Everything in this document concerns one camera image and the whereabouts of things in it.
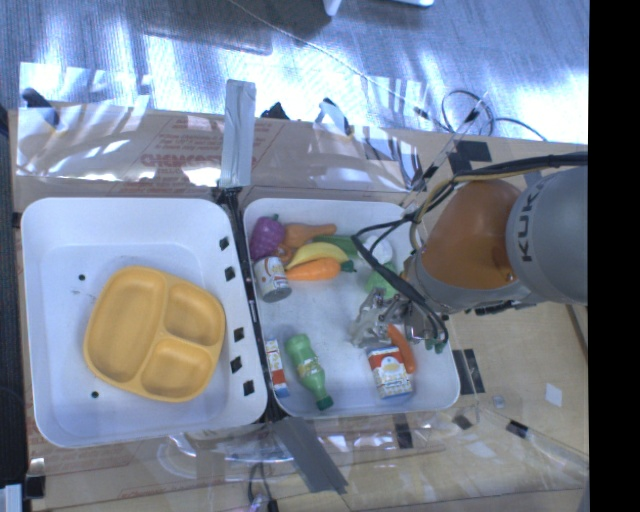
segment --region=yellow banana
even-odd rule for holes
[[[289,270],[296,265],[306,263],[307,261],[317,260],[319,258],[333,258],[337,260],[338,263],[349,261],[347,253],[337,245],[330,244],[328,242],[311,242],[300,247],[293,255],[293,258],[291,258],[291,261],[284,268]]]

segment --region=black hole in tray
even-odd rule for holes
[[[242,368],[242,360],[238,356],[231,361],[231,373],[236,373],[240,368]]]
[[[248,380],[247,382],[244,383],[243,386],[244,386],[244,396],[250,395],[255,391],[252,380]]]

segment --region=silver can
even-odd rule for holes
[[[253,265],[260,297],[265,302],[277,302],[291,295],[284,265],[277,256],[267,256]]]

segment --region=gray floor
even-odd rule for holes
[[[329,97],[352,124],[446,131],[478,96],[490,109],[478,133],[587,143],[589,8],[343,0],[329,17],[322,0],[3,0],[0,103],[18,107],[34,87],[51,100],[222,113],[232,78],[255,82],[256,115],[281,102],[313,121]]]

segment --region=green bottle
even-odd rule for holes
[[[284,349],[296,366],[300,382],[315,396],[318,409],[324,411],[331,407],[333,399],[324,387],[324,370],[311,348],[309,337],[306,334],[293,336],[286,341]]]

